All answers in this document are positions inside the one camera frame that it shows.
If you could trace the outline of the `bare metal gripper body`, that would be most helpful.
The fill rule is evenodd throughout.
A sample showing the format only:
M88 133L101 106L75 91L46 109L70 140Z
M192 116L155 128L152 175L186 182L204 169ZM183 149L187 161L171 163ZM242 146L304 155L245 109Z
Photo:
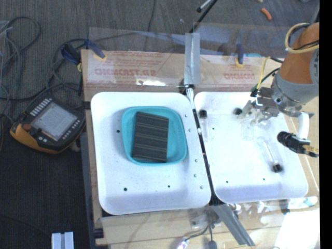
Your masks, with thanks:
M251 97L255 98L254 108L273 117L279 113L297 117L305 103L305 92L295 87L261 87L252 91Z

